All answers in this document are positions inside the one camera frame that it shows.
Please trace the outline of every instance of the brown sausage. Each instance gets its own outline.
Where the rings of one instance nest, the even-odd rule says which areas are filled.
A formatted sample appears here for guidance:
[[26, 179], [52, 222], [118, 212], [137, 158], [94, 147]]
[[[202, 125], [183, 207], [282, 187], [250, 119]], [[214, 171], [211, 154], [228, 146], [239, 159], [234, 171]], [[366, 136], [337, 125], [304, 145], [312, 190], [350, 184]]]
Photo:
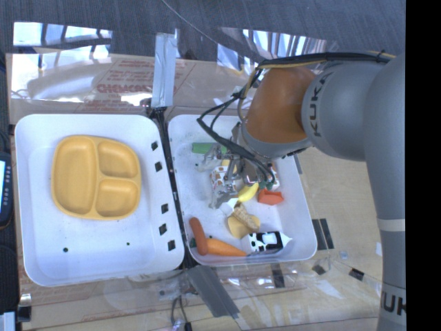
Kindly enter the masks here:
[[207, 238], [205, 237], [204, 229], [201, 222], [196, 217], [192, 217], [189, 220], [190, 227], [192, 227], [194, 240], [196, 240], [196, 248], [201, 255], [208, 254]]

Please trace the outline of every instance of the yellow banana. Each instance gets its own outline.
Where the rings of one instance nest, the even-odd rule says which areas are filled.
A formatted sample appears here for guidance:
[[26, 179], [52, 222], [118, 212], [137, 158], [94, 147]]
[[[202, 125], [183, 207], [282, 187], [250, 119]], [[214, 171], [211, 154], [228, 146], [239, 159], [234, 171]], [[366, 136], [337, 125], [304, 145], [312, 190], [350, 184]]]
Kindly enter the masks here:
[[259, 190], [259, 183], [254, 183], [251, 186], [244, 186], [238, 193], [238, 202], [246, 202], [254, 197]]

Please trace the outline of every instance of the brown cylinder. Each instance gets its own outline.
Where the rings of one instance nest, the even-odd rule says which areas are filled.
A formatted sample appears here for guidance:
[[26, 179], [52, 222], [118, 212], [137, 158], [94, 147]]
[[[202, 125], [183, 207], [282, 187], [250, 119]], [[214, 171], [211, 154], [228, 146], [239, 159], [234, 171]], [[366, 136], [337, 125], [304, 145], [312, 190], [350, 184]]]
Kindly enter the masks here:
[[248, 110], [250, 135], [268, 143], [291, 143], [306, 138], [301, 120], [303, 97], [316, 75], [308, 68], [272, 68], [260, 83]]

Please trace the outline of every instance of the black and white cow print carton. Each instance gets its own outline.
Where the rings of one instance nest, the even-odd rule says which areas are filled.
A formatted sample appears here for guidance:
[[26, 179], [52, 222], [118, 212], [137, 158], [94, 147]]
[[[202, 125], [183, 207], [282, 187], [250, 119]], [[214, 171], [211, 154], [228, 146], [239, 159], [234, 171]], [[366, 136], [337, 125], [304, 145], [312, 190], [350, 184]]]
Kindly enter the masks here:
[[273, 254], [282, 250], [291, 238], [282, 232], [257, 232], [245, 235], [240, 244], [248, 255]]

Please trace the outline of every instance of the toy carrot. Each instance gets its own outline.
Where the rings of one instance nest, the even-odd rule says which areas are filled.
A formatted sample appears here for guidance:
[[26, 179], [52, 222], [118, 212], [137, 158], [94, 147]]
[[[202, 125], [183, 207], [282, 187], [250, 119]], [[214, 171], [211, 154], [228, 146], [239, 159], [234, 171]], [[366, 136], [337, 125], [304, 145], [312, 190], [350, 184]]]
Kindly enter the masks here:
[[201, 222], [196, 217], [192, 217], [189, 220], [190, 227], [194, 234], [194, 240], [196, 240], [196, 247], [198, 253], [201, 255], [215, 254], [228, 257], [245, 257], [247, 253], [225, 243], [219, 239], [209, 238], [207, 239], [202, 228]]

